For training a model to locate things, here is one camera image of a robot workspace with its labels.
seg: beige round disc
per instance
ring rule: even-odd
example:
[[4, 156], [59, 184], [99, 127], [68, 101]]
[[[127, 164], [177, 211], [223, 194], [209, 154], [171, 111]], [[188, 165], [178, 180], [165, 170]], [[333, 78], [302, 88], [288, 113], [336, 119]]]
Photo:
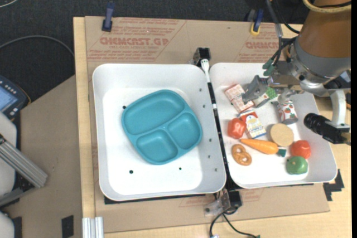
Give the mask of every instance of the beige round disc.
[[270, 137], [279, 146], [289, 146], [294, 141], [294, 132], [285, 124], [278, 123], [271, 127]]

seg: yellow cable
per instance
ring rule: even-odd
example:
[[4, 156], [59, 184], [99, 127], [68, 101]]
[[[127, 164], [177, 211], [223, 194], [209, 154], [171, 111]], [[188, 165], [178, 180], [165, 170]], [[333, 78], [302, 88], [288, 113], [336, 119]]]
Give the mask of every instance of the yellow cable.
[[339, 13], [342, 11], [347, 11], [351, 10], [351, 5], [343, 6], [343, 7], [331, 7], [331, 8], [321, 8], [318, 6], [313, 5], [310, 1], [308, 0], [302, 0], [305, 6], [315, 12], [320, 12], [320, 13]]

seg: wooden table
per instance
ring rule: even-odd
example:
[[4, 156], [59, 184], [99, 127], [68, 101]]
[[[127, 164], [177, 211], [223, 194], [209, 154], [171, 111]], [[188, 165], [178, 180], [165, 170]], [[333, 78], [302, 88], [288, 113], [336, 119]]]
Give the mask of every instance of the wooden table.
[[[83, 217], [94, 218], [94, 180], [91, 149], [90, 114], [88, 102], [88, 74], [86, 61], [85, 18], [74, 18], [74, 45], [76, 64], [76, 88], [78, 99], [78, 125], [80, 145], [81, 196]], [[318, 99], [320, 114], [331, 118], [329, 99]], [[350, 124], [351, 114], [347, 112], [346, 122]], [[332, 194], [330, 212], [261, 218], [232, 222], [240, 231], [268, 237], [352, 237], [351, 218], [351, 147], [346, 144], [332, 145], [336, 163], [341, 171], [344, 188]], [[243, 237], [235, 233], [227, 223], [217, 223], [214, 233], [221, 238]], [[152, 230], [127, 231], [105, 234], [115, 237], [209, 237], [209, 224], [169, 227]]]

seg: pretzel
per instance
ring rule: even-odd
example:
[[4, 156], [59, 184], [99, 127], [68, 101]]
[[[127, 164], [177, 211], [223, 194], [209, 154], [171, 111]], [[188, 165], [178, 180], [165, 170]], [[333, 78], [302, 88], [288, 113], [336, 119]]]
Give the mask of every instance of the pretzel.
[[232, 146], [233, 159], [243, 166], [248, 166], [252, 163], [252, 157], [245, 151], [243, 145], [236, 144]]

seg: blue clamp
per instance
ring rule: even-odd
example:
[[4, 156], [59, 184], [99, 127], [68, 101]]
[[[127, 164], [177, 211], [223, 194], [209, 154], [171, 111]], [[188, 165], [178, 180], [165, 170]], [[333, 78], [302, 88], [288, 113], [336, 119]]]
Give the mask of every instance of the blue clamp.
[[252, 27], [250, 28], [250, 33], [254, 36], [258, 35], [260, 32], [260, 24], [262, 23], [263, 14], [264, 11], [262, 9], [259, 9], [257, 12], [257, 16], [254, 22], [252, 23]]
[[114, 13], [114, 2], [110, 1], [107, 4], [105, 19], [103, 20], [102, 31], [110, 32], [112, 30], [112, 17]]

